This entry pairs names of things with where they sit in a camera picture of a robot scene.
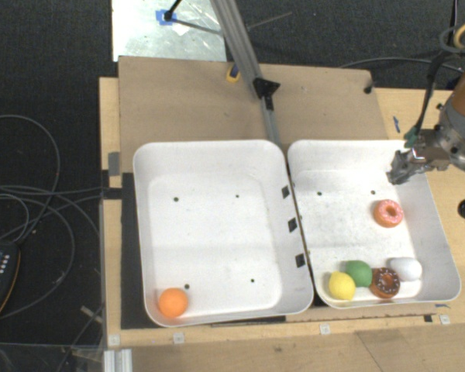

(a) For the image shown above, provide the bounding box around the green toy lime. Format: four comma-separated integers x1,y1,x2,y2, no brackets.
344,259,374,288

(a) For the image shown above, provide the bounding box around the chocolate frosted doughnut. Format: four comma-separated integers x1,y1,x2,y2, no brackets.
368,267,401,300

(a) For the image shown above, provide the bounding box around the pink frosted doughnut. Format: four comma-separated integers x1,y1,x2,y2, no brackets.
373,198,405,229

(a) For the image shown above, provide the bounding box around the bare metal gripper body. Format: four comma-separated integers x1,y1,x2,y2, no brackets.
409,127,465,177

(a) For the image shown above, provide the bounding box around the white plastic tray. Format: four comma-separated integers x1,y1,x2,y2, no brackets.
286,138,463,311
132,139,315,329

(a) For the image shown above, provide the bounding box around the white toy egg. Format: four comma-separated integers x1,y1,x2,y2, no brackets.
387,257,424,283

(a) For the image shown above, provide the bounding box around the orange toy orange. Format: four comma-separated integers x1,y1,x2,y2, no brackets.
157,287,190,319

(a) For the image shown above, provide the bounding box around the yellow toy lemon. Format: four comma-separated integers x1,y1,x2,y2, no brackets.
328,270,357,301

